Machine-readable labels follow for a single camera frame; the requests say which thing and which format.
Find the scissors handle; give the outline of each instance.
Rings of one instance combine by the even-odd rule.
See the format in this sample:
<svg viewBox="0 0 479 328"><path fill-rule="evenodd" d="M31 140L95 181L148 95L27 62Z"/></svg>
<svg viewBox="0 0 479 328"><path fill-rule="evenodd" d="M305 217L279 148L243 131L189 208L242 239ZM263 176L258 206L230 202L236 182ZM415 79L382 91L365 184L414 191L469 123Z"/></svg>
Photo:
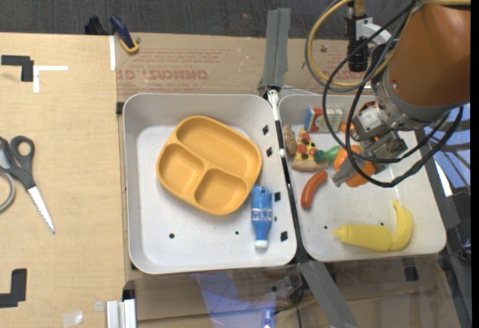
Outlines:
<svg viewBox="0 0 479 328"><path fill-rule="evenodd" d="M19 152L19 145L22 142L30 146L30 151L26 155L22 155ZM13 148L8 144L7 140L0 136L0 150L4 152L7 161L10 163L8 167L0 165L0 169L13 175L22 182L26 189L30 189L36 186L35 180L31 175L31 161L34 153L33 141L24 136L17 136L12 139L12 144Z"/></svg>

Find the white tray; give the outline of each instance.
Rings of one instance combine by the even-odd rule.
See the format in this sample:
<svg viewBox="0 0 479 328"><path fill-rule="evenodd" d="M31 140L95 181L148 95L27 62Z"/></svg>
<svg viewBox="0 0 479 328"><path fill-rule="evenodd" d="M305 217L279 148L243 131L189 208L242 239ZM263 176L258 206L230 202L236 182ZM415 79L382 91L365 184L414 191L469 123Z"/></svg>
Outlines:
<svg viewBox="0 0 479 328"><path fill-rule="evenodd" d="M175 198L157 179L155 164L163 144L190 115L215 118L260 148L263 166L256 185L280 196L272 203L275 221L266 251L254 247L250 198L232 214L214 216ZM293 218L268 102L254 95L137 94L125 102L123 126L129 254L137 268L165 274L273 267L293 259Z"/></svg>
<svg viewBox="0 0 479 328"><path fill-rule="evenodd" d="M373 100L373 97L361 98L357 109ZM280 101L279 114L283 124L289 124L298 133L304 124L309 108L322 108L322 95L292 94ZM328 96L328 108L342 109L343 121L346 121L352 96ZM311 139L321 150L328 150L337 145L329 133L311 133ZM416 146L413 132L401 133L409 148ZM421 158L419 152L414 153L400 163L390 165L386 170L374 177L381 181L391 181L393 177L404 173ZM290 177L296 198L299 224L306 251L319 261L348 261L371 258L384 258L403 255L423 255L439 252L446 242L445 228L430 186L425 168L417 174L405 179L394 188L385 189L366 183L350 188L345 183L336 187L331 175L333 167L327 169L329 178L316 192L310 210L301 208L299 201L304 185L312 173L290 169ZM401 205L411 214L413 233L409 244L396 252L375 252L360 247L343 244L332 230L343 224L380 224L396 230L396 211L392 202L399 199Z"/></svg>

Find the red sausage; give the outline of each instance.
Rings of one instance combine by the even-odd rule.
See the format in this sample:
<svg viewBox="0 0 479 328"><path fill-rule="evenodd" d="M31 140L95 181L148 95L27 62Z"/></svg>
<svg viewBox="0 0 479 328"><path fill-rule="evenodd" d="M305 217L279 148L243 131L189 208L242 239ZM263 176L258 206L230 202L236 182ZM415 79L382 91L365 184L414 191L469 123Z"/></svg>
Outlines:
<svg viewBox="0 0 479 328"><path fill-rule="evenodd" d="M328 178L328 173L324 170L318 171L316 174L311 176L308 182L305 185L305 188L302 190L301 194L301 206L303 208L310 208L313 201L314 193L318 186L323 184Z"/></svg>

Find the light wood surface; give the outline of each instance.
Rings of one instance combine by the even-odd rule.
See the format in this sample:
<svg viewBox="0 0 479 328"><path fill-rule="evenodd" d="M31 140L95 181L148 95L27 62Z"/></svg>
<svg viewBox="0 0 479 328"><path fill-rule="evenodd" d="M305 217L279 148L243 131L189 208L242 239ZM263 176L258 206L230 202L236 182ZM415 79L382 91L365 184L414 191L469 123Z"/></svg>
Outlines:
<svg viewBox="0 0 479 328"><path fill-rule="evenodd" d="M20 67L0 66L0 135L34 141L34 178L56 228L51 235L16 181L15 201L0 213L0 294L10 292L11 271L26 268L26 301L0 309L0 327L62 327L62 315L79 310L83 327L104 327L105 314L94 311L94 303L121 300L125 281L109 38L0 34L0 39L2 55L68 66L40 72L37 94L33 83L20 81Z"/></svg>

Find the wire cutter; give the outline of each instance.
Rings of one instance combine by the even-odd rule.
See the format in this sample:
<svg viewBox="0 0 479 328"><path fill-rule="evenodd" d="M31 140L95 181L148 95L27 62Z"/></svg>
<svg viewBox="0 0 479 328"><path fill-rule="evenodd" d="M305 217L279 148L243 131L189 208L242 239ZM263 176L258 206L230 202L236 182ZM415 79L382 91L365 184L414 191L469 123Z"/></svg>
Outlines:
<svg viewBox="0 0 479 328"><path fill-rule="evenodd" d="M20 153L19 146L22 143L26 143L30 147L30 151L27 154ZM22 182L42 220L50 232L54 234L55 227L53 226L52 218L46 209L42 195L31 175L31 162L34 152L35 144L29 138L16 136L10 141L10 144L8 144L8 142L0 136L0 171L6 172Z"/></svg>

